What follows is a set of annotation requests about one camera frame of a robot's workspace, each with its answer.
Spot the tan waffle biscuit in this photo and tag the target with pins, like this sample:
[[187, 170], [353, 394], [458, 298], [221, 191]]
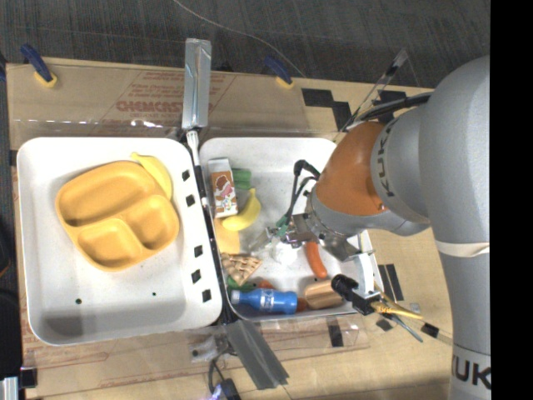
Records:
[[241, 265]]

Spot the brown cardboard board red print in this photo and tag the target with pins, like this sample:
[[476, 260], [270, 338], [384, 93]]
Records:
[[104, 94]]

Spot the orange sausage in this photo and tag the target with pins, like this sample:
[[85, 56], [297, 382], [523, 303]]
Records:
[[316, 261]]

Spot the yellow divided plate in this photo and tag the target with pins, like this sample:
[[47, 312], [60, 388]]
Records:
[[104, 198]]

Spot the brown bread loaf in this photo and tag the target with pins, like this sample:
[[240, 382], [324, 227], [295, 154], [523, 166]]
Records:
[[320, 294]]

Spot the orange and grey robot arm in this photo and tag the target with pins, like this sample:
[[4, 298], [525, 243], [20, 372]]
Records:
[[458, 161]]

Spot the small red toy piece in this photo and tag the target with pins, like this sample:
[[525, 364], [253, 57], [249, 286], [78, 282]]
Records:
[[302, 304]]

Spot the blue bottle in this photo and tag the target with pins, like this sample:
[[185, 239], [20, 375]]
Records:
[[266, 301]]

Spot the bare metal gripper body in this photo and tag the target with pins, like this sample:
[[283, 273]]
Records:
[[303, 228]]

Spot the white carton with picture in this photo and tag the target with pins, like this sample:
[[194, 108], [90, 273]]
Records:
[[224, 190]]

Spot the white plastic tray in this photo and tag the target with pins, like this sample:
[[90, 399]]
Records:
[[104, 306], [270, 161]]

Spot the clear crumpled plastic piece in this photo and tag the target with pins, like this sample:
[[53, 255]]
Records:
[[285, 254]]

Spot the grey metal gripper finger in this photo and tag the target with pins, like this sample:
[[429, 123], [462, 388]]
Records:
[[261, 241]]

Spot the yellow banana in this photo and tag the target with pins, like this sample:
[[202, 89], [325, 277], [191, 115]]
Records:
[[160, 173], [247, 215]]

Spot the green toy vegetable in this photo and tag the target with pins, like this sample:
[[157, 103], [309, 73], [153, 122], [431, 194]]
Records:
[[242, 177]]

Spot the yellow toy slice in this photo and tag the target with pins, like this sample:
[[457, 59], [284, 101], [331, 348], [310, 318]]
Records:
[[227, 240]]

